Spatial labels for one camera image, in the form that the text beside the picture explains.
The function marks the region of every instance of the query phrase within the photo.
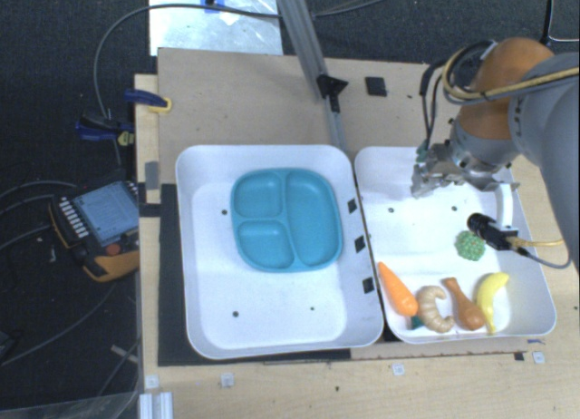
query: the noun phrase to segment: blue clamp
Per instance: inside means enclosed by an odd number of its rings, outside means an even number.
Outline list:
[[[105,118],[95,118],[83,115],[74,126],[81,140],[101,141],[115,140],[121,136],[135,132],[135,126],[131,123],[116,122]]]
[[[199,0],[199,2],[200,2],[202,5],[207,5],[207,4],[208,4],[208,0]],[[214,2],[212,3],[212,6],[213,6],[213,5],[215,5],[215,6],[223,6],[223,7],[225,7],[225,6],[226,6],[226,2],[225,2],[225,0],[214,0]],[[204,10],[204,12],[205,12],[205,13],[207,13],[208,15],[216,15],[216,14],[219,14],[219,13],[221,13],[221,11],[219,11],[218,9],[209,9],[209,8],[204,8],[203,10]]]
[[[171,111],[171,100],[163,98],[155,93],[144,90],[127,89],[123,94],[125,102],[147,104],[151,112]]]

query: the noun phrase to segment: gray robot arm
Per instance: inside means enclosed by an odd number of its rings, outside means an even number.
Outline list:
[[[535,65],[523,80],[578,66],[578,54],[560,54]],[[507,138],[479,137],[461,118],[449,139],[433,144],[414,166],[411,193],[416,198],[451,183],[468,182],[495,191],[493,175],[523,153],[540,169],[570,258],[578,268],[578,79],[513,96],[507,109]]]

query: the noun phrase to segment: yellow cable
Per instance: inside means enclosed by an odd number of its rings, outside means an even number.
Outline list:
[[[552,240],[552,241],[529,241],[522,239],[520,237],[507,237],[506,240],[511,243],[514,247],[557,247],[559,245],[564,245],[562,239]]]
[[[443,87],[445,88],[445,91],[449,95],[451,95],[459,100],[464,100],[464,101],[477,100],[479,98],[492,98],[492,97],[499,95],[499,94],[502,94],[502,93],[516,92],[516,91],[524,90],[524,89],[527,89],[530,87],[536,87],[536,86],[544,84],[544,83],[551,83],[551,82],[559,81],[561,79],[565,79],[566,77],[573,77],[573,76],[579,74],[579,68],[572,67],[570,69],[564,69],[564,71],[558,71],[557,73],[540,75],[539,77],[534,77],[533,79],[522,81],[520,83],[513,83],[511,85],[506,85],[505,87],[498,87],[495,89],[487,90],[485,92],[465,92],[462,90],[455,89],[450,84],[450,82],[447,78],[447,75],[449,74],[449,70],[450,70],[451,66],[453,66],[455,64],[455,60],[457,59],[459,54],[461,54],[462,52],[463,52],[463,49],[459,50],[458,52],[453,54],[453,56],[451,56],[450,59],[445,63],[445,66],[443,67],[443,74],[441,77],[441,81],[443,82]]]

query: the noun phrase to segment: black clip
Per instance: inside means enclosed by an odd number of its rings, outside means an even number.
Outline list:
[[[348,85],[348,82],[335,79],[330,75],[320,74],[316,78],[316,83],[318,83],[318,90],[320,90],[320,94],[323,98],[330,97],[331,111],[340,112],[341,107],[338,104],[338,94],[344,90],[344,87]]]

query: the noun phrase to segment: black carpet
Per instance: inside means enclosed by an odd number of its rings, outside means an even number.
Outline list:
[[[322,12],[352,0],[307,0]],[[79,141],[74,124],[97,112],[92,58],[115,20],[148,0],[2,0],[0,6],[0,192],[30,180],[95,179],[115,168],[109,142]],[[539,38],[546,0],[389,0],[352,13],[316,19],[324,54],[332,57],[431,62],[481,39]],[[578,34],[578,0],[556,0],[553,34]],[[284,48],[292,52],[283,30]],[[555,52],[578,51],[554,44]],[[147,16],[126,22],[101,56],[103,100],[113,117],[131,118],[122,92],[135,73],[152,73]],[[131,150],[121,152],[132,171]],[[0,203],[58,192],[44,187]],[[0,246],[47,223],[46,202],[0,216]],[[111,284],[95,284],[77,268],[51,232],[0,253],[0,331],[19,339],[18,356],[91,311]],[[66,336],[0,367],[0,410],[97,395],[130,347],[135,327],[134,277],[118,282],[107,301]],[[106,394],[126,392],[134,365],[124,365]]]

